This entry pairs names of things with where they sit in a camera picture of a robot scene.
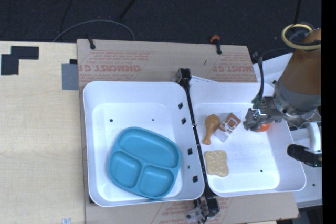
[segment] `light wooden surface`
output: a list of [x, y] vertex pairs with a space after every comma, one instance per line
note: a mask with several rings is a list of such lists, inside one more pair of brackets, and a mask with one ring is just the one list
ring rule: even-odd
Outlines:
[[76, 44], [39, 46], [19, 75], [0, 76], [0, 223], [85, 223], [79, 92], [62, 90], [61, 64]]

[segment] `toy bread slice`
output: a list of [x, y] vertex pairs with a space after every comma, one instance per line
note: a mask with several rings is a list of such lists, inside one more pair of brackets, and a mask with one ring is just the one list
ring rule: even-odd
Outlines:
[[229, 173], [224, 150], [207, 151], [204, 153], [206, 172], [209, 175], [225, 177]]

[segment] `blue divided plate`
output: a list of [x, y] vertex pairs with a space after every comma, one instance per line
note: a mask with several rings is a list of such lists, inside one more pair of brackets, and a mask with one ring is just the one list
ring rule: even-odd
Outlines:
[[159, 199], [173, 188], [180, 164], [181, 152], [173, 141], [143, 128], [129, 127], [117, 137], [108, 172], [120, 188]]

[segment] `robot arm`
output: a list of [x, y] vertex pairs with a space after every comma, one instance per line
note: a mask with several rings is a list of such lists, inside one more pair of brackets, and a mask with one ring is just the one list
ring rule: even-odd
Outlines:
[[[293, 43], [286, 38], [286, 32], [293, 27], [309, 31], [302, 42]], [[297, 128], [321, 122], [321, 29], [290, 25], [282, 31], [282, 39], [295, 51], [275, 85], [273, 96], [262, 97], [259, 92], [253, 100], [253, 108], [248, 109], [243, 122], [246, 130], [258, 131], [263, 124], [282, 120]], [[306, 148], [288, 147], [288, 154], [295, 159], [299, 159], [298, 152], [306, 156]], [[307, 164], [321, 166], [322, 157], [315, 159]]]

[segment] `black tape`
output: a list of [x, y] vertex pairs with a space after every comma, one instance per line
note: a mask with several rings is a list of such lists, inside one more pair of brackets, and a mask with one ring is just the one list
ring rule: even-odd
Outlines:
[[70, 59], [69, 63], [72, 65], [77, 65], [77, 59]]
[[19, 60], [38, 60], [39, 47], [12, 46], [10, 54], [1, 55], [1, 75], [19, 75]]

